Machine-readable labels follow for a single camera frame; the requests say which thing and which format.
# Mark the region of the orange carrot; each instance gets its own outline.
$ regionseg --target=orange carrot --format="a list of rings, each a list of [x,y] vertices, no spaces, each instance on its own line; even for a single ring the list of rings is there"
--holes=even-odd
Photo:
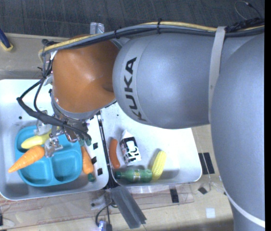
[[[116,154],[117,143],[118,142],[116,139],[112,139],[109,146],[109,157],[114,168],[120,168],[121,166]]]
[[[40,146],[36,145],[30,148],[25,154],[23,154],[14,164],[10,167],[9,173],[27,167],[34,162],[38,161],[45,155],[45,149]]]
[[[82,152],[82,170],[85,174],[93,173],[94,166],[92,164],[92,160],[87,153],[87,150],[84,146],[81,146],[81,152]]]

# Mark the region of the sausage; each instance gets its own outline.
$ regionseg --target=sausage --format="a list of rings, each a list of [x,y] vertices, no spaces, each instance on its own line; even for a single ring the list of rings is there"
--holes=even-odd
[[[111,139],[110,146],[109,146],[109,156],[110,156],[110,161],[112,163],[113,168],[120,168],[121,166],[120,161],[118,160],[117,154],[116,154],[117,143],[118,142],[116,139]]]

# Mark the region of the bottle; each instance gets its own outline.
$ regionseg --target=bottle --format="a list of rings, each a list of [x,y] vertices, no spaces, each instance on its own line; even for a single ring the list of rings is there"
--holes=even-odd
[[[150,182],[152,173],[150,169],[128,169],[124,172],[116,171],[114,174],[116,179],[125,179],[129,182]]]

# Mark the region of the blue tray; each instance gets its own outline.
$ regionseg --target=blue tray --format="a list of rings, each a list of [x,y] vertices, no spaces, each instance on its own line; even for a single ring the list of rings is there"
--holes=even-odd
[[[34,136],[36,126],[23,128],[15,140],[15,159],[18,160],[27,150],[21,148],[26,139]],[[42,157],[35,163],[18,170],[21,179],[31,186],[44,187],[71,182],[79,177],[82,171],[82,153],[79,142],[70,143],[66,136],[60,135],[63,149],[52,157]]]

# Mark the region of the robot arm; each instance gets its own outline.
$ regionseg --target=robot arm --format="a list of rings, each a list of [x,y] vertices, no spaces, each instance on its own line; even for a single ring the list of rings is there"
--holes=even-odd
[[[120,47],[112,41],[128,36]],[[225,34],[210,107],[214,36],[215,28],[159,22],[46,47],[41,57],[57,51],[45,71],[55,116],[38,112],[47,118],[38,119],[60,127],[70,141],[89,140],[86,120],[114,101],[133,120],[151,126],[211,124],[235,230],[263,230],[264,27]]]

